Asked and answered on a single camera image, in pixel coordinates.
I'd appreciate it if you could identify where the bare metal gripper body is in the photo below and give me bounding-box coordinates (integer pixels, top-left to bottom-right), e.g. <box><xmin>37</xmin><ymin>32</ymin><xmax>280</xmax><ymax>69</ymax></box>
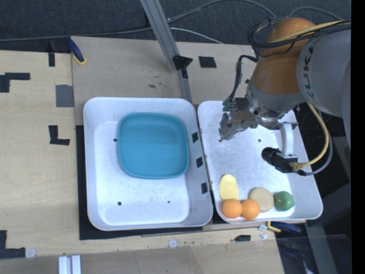
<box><xmin>229</xmin><ymin>97</ymin><xmax>287</xmax><ymax>131</ymax></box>

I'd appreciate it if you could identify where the white plastic tray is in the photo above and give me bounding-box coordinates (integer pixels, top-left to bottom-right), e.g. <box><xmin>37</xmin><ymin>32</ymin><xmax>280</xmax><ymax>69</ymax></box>
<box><xmin>196</xmin><ymin>100</ymin><xmax>324</xmax><ymax>225</ymax></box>
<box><xmin>83</xmin><ymin>96</ymin><xmax>214</xmax><ymax>232</ymax></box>

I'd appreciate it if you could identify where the yellow oval toy food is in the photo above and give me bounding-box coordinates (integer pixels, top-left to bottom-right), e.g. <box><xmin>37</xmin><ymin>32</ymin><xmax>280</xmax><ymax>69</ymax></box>
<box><xmin>218</xmin><ymin>174</ymin><xmax>240</xmax><ymax>202</ymax></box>

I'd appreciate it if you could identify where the beige round biscuit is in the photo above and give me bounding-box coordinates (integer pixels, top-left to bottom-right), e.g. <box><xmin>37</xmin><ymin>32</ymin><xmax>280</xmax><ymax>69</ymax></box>
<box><xmin>248</xmin><ymin>187</ymin><xmax>275</xmax><ymax>213</ymax></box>

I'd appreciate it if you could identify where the blue plate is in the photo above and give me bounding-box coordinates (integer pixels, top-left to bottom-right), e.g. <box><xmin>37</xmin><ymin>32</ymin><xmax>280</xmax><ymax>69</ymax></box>
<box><xmin>117</xmin><ymin>112</ymin><xmax>190</xmax><ymax>180</ymax></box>

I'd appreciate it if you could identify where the orange toy orange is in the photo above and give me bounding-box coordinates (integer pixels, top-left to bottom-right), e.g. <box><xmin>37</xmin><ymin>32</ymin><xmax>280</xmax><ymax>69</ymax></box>
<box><xmin>241</xmin><ymin>198</ymin><xmax>261</xmax><ymax>221</ymax></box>
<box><xmin>221</xmin><ymin>198</ymin><xmax>244</xmax><ymax>219</ymax></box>

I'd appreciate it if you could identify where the green toy pepper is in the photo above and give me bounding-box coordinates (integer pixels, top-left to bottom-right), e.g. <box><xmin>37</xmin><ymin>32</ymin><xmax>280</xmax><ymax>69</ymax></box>
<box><xmin>273</xmin><ymin>190</ymin><xmax>295</xmax><ymax>212</ymax></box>

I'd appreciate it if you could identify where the pale wood board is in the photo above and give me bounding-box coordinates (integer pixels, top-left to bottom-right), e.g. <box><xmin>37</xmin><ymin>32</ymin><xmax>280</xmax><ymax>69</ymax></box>
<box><xmin>70</xmin><ymin>35</ymin><xmax>300</xmax><ymax>241</ymax></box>

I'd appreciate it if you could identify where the black cylinder on white bracket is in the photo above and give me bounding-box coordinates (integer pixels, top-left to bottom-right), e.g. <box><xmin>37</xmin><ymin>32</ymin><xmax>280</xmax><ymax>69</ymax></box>
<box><xmin>261</xmin><ymin>122</ymin><xmax>299</xmax><ymax>174</ymax></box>

